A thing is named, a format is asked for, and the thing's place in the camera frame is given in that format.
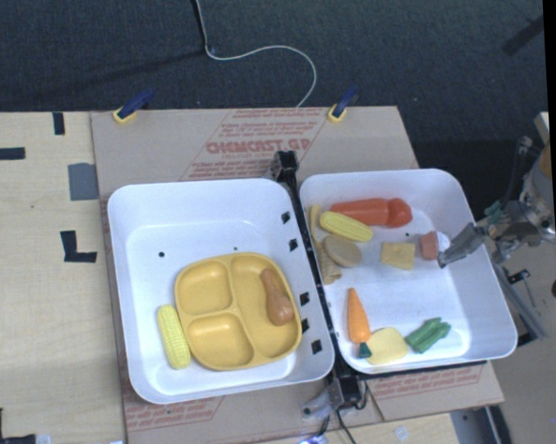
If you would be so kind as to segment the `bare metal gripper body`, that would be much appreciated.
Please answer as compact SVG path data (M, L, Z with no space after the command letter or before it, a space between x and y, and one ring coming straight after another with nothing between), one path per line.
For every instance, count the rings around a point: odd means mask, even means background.
M544 200L495 201L484 212L481 224L494 242L491 261L505 263L512 253L527 245L556 244L554 207Z

